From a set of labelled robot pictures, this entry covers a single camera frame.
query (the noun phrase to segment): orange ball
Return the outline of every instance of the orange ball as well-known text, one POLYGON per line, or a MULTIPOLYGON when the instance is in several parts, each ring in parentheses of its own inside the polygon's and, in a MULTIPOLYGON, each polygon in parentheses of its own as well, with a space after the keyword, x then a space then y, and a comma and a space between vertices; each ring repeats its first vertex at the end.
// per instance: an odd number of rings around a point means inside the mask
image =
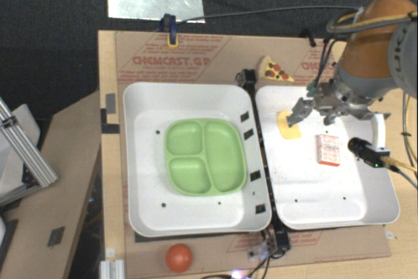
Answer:
POLYGON ((165 263, 172 272, 182 273, 190 268, 193 255, 184 244, 175 244, 165 254, 165 263))

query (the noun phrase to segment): toy pizza slice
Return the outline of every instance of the toy pizza slice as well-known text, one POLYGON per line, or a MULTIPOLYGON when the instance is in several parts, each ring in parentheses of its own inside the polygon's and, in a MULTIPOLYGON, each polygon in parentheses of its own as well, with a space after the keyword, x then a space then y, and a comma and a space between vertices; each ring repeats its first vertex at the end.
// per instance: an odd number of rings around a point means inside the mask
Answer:
POLYGON ((280 65, 272 61, 270 56, 265 56, 259 66, 259 78, 267 78, 271 80, 285 80, 288 82, 294 82, 286 71, 282 69, 280 65))

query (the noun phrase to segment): yellow cheese piece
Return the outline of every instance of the yellow cheese piece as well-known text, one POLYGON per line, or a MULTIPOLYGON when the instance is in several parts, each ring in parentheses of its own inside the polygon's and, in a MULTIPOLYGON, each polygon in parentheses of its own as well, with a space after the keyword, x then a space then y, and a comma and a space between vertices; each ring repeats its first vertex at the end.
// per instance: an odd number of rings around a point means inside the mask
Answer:
POLYGON ((287 110, 284 110, 277 115, 277 126, 279 127, 280 134, 286 140, 299 139, 302 137, 302 133, 300 132, 299 126, 297 124, 289 127, 289 124, 286 120, 286 116, 289 115, 291 115, 291 113, 287 110))

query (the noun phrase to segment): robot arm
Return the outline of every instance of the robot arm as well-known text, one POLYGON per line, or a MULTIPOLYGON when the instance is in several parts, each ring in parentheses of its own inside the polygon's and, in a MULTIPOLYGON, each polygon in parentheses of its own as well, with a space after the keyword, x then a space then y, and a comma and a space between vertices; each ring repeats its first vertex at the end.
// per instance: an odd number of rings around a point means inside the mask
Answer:
POLYGON ((325 125, 348 114, 360 120, 369 120, 374 113, 368 107, 397 87, 416 98, 416 10, 417 7, 408 0, 375 0, 357 13, 358 25, 375 22, 371 25, 373 28, 359 29, 351 34, 336 64, 334 78, 329 82, 316 83, 311 99, 298 100, 292 115, 287 117, 289 127, 302 121, 313 109, 325 117, 325 125), (414 17, 398 20, 400 24, 379 23, 382 17, 395 18, 413 11, 414 17))

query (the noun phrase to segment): wire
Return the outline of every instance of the wire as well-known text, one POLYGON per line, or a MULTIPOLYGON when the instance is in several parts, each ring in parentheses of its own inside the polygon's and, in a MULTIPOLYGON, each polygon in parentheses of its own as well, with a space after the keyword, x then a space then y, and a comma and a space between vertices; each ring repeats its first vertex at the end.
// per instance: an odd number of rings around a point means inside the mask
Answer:
POLYGON ((261 279, 265 279, 266 275, 267 275, 267 271, 268 271, 268 266, 270 265, 270 257, 267 259, 267 263, 266 263, 266 269, 264 270, 263 276, 261 277, 261 279))
POLYGON ((411 96, 409 95, 408 98, 406 99, 406 104, 405 104, 405 129, 404 129, 404 134, 405 135, 404 135, 404 139, 406 139, 407 147, 410 151, 410 154, 408 155, 408 158, 410 159, 411 165, 414 166, 413 161, 411 160, 410 156, 412 156, 413 160, 415 162, 417 162, 417 154, 414 152, 414 150, 412 148, 412 144, 410 142, 410 138, 409 138, 409 135, 408 135, 409 133, 408 133, 408 130, 406 129, 407 126, 408 126, 408 107, 410 105, 410 99, 411 99, 411 96))
POLYGON ((211 278, 231 279, 231 275, 230 274, 215 274, 213 276, 203 276, 201 279, 211 279, 211 278))
POLYGON ((256 273, 259 269, 261 269, 261 267, 263 267, 263 265, 267 262, 268 259, 270 259, 270 257, 267 257, 265 260, 259 263, 255 269, 253 269, 250 273, 248 273, 247 277, 251 278, 254 273, 256 273))
POLYGON ((329 43, 329 40, 330 39, 324 39, 324 47, 322 49, 321 58, 319 60, 319 68, 318 68, 318 74, 317 74, 316 79, 315 79, 315 87, 318 86, 318 83, 319 83, 319 80, 321 79, 321 76, 323 74, 323 71, 325 70, 325 67, 327 67, 327 63, 328 63, 328 60, 329 60, 330 55, 331 55, 332 47, 338 41, 345 41, 344 39, 334 39, 331 42, 331 44, 330 44, 330 46, 328 48, 328 51, 325 53, 325 51, 327 49, 327 46, 328 46, 328 43, 329 43))
POLYGON ((383 156, 383 157, 380 157, 380 159, 383 162, 385 162, 386 164, 388 164, 389 166, 391 166, 391 165, 397 165, 397 166, 400 166, 400 167, 404 167, 405 169, 411 170, 413 172, 417 172, 417 168, 416 167, 412 167, 411 165, 408 165, 408 164, 402 163, 400 161, 397 161, 396 159, 393 159, 392 157, 383 156))
POLYGON ((186 20, 182 20, 177 23, 177 25, 182 25, 187 23, 188 21, 197 21, 203 19, 214 19, 214 18, 226 18, 230 16, 243 16, 243 15, 252 15, 252 14, 260 14, 260 13, 269 13, 269 12, 284 12, 287 10, 313 10, 313 9, 349 9, 349 10, 358 10, 358 7, 354 6, 334 6, 334 5, 312 5, 312 6, 292 6, 292 7, 274 7, 274 8, 267 8, 264 10, 249 10, 246 12, 233 12, 233 13, 224 13, 224 14, 213 14, 213 15, 206 15, 206 16, 197 16, 195 18, 190 18, 186 20))
POLYGON ((418 185, 417 183, 415 183, 404 171, 401 171, 397 166, 395 165, 391 165, 389 168, 389 170, 395 172, 395 173, 399 173, 401 176, 403 176, 408 182, 410 182, 412 184, 413 187, 415 187, 418 190, 418 185))
POLYGON ((399 14, 393 16, 383 16, 380 18, 369 19, 361 22, 355 22, 347 25, 338 25, 339 23, 348 20, 353 17, 353 13, 347 14, 338 18, 333 19, 327 24, 327 31, 329 33, 356 33, 358 31, 364 31, 367 29, 385 27, 387 25, 402 24, 404 22, 410 22, 417 18, 417 12, 410 12, 407 14, 399 14))
POLYGON ((270 258, 272 258, 272 259, 280 259, 280 258, 282 258, 283 256, 285 255, 285 252, 284 253, 282 253, 282 254, 280 254, 280 255, 271 255, 270 256, 270 258))
MULTIPOLYGON (((414 166, 413 164, 413 160, 412 160, 412 156, 411 156, 411 152, 410 150, 412 149, 412 147, 410 146, 410 142, 409 142, 409 138, 408 136, 410 135, 407 132, 407 118, 408 118, 408 114, 406 112, 406 107, 407 107, 407 103, 409 102, 409 99, 406 99, 406 93, 404 92, 404 96, 402 99, 402 135, 404 136, 404 145, 405 145, 405 151, 406 154, 408 155, 408 159, 411 163, 411 166, 414 166)), ((415 177, 418 180, 418 173, 415 173, 415 177)))

